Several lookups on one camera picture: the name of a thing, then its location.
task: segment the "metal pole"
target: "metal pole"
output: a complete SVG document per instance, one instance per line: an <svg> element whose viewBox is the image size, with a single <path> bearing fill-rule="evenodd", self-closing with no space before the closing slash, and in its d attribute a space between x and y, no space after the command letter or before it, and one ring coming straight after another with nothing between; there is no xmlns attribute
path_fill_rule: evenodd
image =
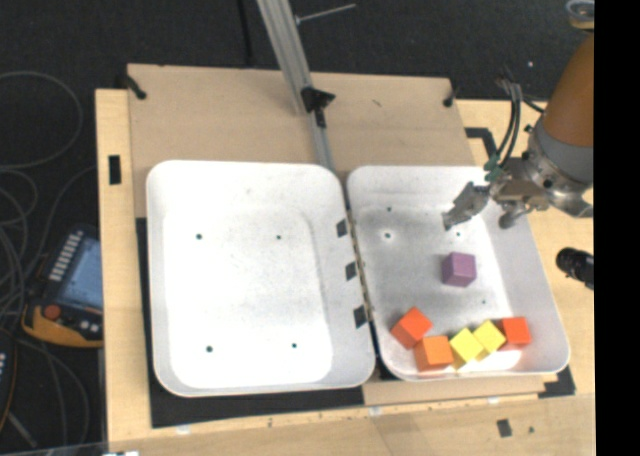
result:
<svg viewBox="0 0 640 456"><path fill-rule="evenodd" d="M313 83L289 0L257 2L278 64L289 84L295 110L309 118L318 163L335 171L326 128L320 126L314 116L309 115L302 98L302 91L313 88Z"/></svg>

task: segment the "black clamp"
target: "black clamp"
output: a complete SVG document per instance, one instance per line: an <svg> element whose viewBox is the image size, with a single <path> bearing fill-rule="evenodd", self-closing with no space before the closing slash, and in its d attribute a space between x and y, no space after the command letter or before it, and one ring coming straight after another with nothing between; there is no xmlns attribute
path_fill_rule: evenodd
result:
<svg viewBox="0 0 640 456"><path fill-rule="evenodd" d="M122 90L130 89L135 94L136 98L140 100L147 98L147 92L143 91L129 74L120 74L116 76L115 87Z"/></svg>
<svg viewBox="0 0 640 456"><path fill-rule="evenodd" d="M332 93L316 90L311 86L307 86L300 92L302 102L307 113L313 112L316 116L316 125L323 129L327 127L327 121L324 117L324 108L326 108L336 96Z"/></svg>

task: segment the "empty white tray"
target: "empty white tray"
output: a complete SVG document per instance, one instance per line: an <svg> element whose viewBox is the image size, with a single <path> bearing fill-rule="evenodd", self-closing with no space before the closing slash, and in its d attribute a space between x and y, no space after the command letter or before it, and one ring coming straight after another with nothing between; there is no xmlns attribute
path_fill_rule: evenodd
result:
<svg viewBox="0 0 640 456"><path fill-rule="evenodd" d="M495 202L470 221L444 228L442 213L468 181L485 172L460 166L367 166L348 179L355 237L381 357L397 377L420 381L478 375L554 373L569 345L526 216L503 230ZM467 287L445 285L441 262L450 252L476 257L477 278ZM499 351L460 372L419 372L412 351L390 334L417 306L433 322L427 335L452 336L487 319L524 316L532 343Z"/></svg>
<svg viewBox="0 0 640 456"><path fill-rule="evenodd" d="M357 386L375 354L338 179L166 161L147 178L153 363L170 392Z"/></svg>

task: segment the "wooden platform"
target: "wooden platform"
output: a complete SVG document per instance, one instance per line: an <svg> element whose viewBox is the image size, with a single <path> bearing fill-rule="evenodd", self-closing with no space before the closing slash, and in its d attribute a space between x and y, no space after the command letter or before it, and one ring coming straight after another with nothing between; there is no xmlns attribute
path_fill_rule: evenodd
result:
<svg viewBox="0 0 640 456"><path fill-rule="evenodd" d="M532 454L524 449L535 447L585 454L593 446L593 293L555 266L555 255L566 246L593 251L593 224L557 211L535 213L529 222L571 344L575 395L538 399L555 376L464 384L385 382L373 376L363 387L365 404L358 408L154 429L134 224L145 214L146 174L169 158L314 162L314 155L308 123L293 114L279 72L131 65L129 74L147 93L144 100L124 90L96 92L112 450L282 454L295 447L310 454L423 454L424 449L456 454L456 448L474 444L474 454L502 454L501 448L504 454ZM447 79L313 78L317 88L337 95L327 121L341 178L364 164L482 164L482 144L469 140L465 127L488 128L496 139L506 129L506 102L461 101L444 107ZM536 119L533 110L524 116L529 121L523 125ZM519 142L523 145L525 138ZM121 181L113 184L109 163L115 156ZM500 419L509 419L511 437L500 435Z"/></svg>

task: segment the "black carpet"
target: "black carpet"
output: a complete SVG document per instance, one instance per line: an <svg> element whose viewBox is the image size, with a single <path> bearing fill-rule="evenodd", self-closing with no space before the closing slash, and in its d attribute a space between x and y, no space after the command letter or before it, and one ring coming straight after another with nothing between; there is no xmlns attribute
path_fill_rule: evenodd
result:
<svg viewBox="0 0 640 456"><path fill-rule="evenodd" d="M525 93L548 98L583 38L564 11L569 0L290 0L298 16L355 3L354 10L300 27L312 70L367 74L444 76L462 98L502 98L494 78L507 65ZM38 185L30 213L25 259L35 257L47 217L61 188L95 165L93 96L119 83L127 63L275 68L254 0L244 0L248 39L237 0L0 0L0 75L31 70L63 81L83 108L83 126L62 157L24 169ZM24 181L7 165L34 161L74 134L75 106L59 87L37 78L0 81L0 189L30 203ZM88 172L64 195L46 247L77 222L98 224L97 181ZM0 228L15 215L0 199ZM20 232L7 233L20 243ZM0 255L0 279L7 256ZM17 335L24 336L18 330ZM51 351L87 390L91 415L86 440L102 437L102 392L95 350ZM20 366L11 411L39 448L59 446L61 415L47 360L19 349ZM64 371L68 443L83 436L82 398ZM0 453L31 446L11 423L0 432Z"/></svg>

